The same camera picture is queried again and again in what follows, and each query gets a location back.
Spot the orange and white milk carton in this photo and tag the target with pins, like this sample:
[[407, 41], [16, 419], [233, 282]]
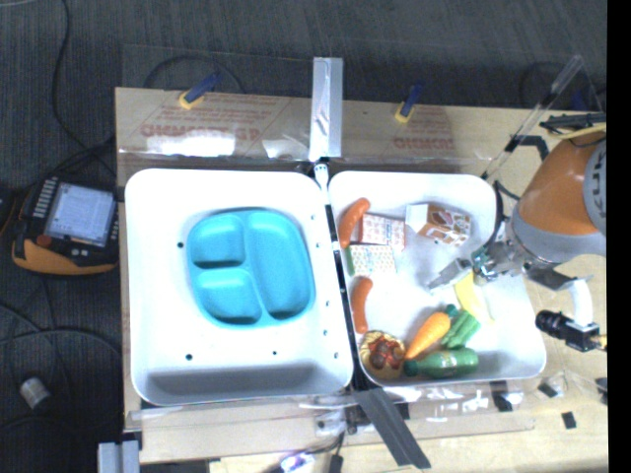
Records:
[[439, 224]]

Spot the yellow banana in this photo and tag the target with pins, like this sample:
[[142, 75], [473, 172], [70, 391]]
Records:
[[472, 298]]

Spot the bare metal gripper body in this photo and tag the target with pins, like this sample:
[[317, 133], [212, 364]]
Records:
[[498, 259]]

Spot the orange toy sausage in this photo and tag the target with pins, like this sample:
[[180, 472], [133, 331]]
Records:
[[351, 222], [362, 303]]

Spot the grey metal cylinder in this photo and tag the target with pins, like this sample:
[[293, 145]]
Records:
[[34, 392]]

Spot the green bottle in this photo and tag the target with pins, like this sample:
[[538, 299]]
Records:
[[446, 362]]

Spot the yellow pastry with brown topping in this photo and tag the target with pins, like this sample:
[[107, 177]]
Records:
[[382, 358]]

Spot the green toy vegetable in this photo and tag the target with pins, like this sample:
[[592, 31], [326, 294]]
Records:
[[461, 329]]

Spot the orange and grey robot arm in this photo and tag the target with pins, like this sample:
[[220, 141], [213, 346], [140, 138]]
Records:
[[557, 200]]

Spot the orange and white patterned box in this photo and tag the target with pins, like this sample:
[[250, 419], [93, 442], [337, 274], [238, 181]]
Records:
[[383, 230]]

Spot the thin black and white rod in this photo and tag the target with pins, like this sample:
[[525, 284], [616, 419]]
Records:
[[339, 264]]

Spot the white plastic tray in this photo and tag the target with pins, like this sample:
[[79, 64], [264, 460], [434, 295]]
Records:
[[409, 293], [158, 284]]

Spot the blue divided plate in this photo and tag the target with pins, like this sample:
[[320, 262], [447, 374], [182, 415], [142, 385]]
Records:
[[276, 259]]

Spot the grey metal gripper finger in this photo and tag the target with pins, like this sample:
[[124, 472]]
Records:
[[446, 280], [461, 264]]

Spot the brown cardboard board red print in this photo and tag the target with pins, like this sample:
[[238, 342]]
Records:
[[567, 436]]

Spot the orange carrot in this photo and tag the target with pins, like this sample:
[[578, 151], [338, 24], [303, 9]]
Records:
[[428, 335]]

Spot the black cylinder on white bracket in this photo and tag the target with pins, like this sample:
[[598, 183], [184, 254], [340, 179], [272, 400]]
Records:
[[582, 335]]

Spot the white patterned box green edge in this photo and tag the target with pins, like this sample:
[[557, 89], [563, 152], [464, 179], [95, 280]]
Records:
[[374, 260]]

